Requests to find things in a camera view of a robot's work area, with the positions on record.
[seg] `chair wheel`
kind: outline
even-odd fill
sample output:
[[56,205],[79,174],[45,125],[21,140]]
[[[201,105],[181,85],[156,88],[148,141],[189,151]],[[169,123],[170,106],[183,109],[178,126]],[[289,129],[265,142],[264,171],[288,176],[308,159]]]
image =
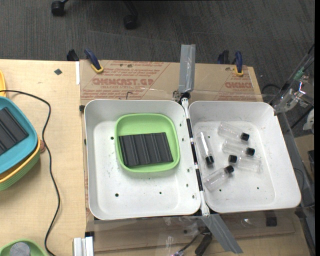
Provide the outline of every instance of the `chair wheel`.
[[65,14],[65,3],[61,1],[52,2],[51,13],[54,16],[63,16]]
[[132,30],[137,26],[137,17],[133,15],[127,15],[123,18],[123,23],[126,29]]

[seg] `clear plastic vial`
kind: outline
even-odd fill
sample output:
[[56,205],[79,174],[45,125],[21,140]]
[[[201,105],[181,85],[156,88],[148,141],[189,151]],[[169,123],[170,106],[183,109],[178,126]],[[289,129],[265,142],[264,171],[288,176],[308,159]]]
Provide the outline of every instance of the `clear plastic vial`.
[[218,185],[225,182],[229,177],[230,174],[233,173],[235,169],[232,165],[229,165],[224,168],[220,168],[213,173],[211,173],[209,176],[204,178],[204,186],[209,190],[213,191],[217,188]]
[[249,171],[261,171],[261,160],[254,157],[247,157],[247,156],[236,156],[236,155],[229,155],[229,163],[239,169],[245,169]]
[[252,147],[229,139],[226,139],[222,144],[222,151],[237,156],[253,156],[256,152]]
[[196,135],[196,143],[200,150],[201,156],[205,159],[206,165],[212,167],[215,160],[212,154],[210,142],[208,141],[208,134],[201,131]]
[[234,127],[226,122],[221,122],[218,127],[218,134],[222,137],[235,139],[238,141],[248,141],[250,135],[243,132],[240,128]]

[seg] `gray carpet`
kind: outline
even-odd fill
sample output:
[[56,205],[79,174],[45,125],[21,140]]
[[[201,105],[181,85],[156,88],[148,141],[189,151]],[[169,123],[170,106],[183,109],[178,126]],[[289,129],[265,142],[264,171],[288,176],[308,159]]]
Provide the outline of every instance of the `gray carpet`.
[[[133,1],[134,30],[123,25],[122,1],[70,0],[64,16],[53,16],[51,3],[1,0],[1,59],[64,61],[70,49],[84,59],[90,48],[99,59],[179,62],[181,44],[196,44],[197,63],[241,51],[263,88],[282,86],[315,41],[315,0]],[[290,113],[290,124],[304,111]]]

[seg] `black rubber mat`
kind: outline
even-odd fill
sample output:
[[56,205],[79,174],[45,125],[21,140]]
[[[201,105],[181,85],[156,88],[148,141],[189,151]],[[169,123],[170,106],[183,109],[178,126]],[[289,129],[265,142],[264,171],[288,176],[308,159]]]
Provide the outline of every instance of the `black rubber mat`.
[[125,166],[141,166],[172,162],[165,132],[119,136]]
[[28,133],[7,107],[0,110],[0,155],[28,137]]

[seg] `white plastic tray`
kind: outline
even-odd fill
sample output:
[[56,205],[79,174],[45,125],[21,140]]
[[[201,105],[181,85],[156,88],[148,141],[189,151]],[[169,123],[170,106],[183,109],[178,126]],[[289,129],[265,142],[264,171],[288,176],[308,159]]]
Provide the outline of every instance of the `white plastic tray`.
[[[216,190],[204,191],[207,205],[218,213],[260,211],[296,207],[301,192],[291,164],[278,118],[263,102],[196,101],[189,107],[193,135],[207,132],[214,155],[214,170],[228,165],[218,135],[221,121],[250,134],[249,146],[262,160],[262,171],[235,171]],[[210,170],[198,153],[202,179]]]
[[[115,124],[132,113],[160,113],[174,123],[180,161],[171,170],[137,173],[117,161]],[[200,207],[200,193],[185,112],[169,100],[97,99],[84,109],[88,195],[92,214],[100,220],[191,215]]]

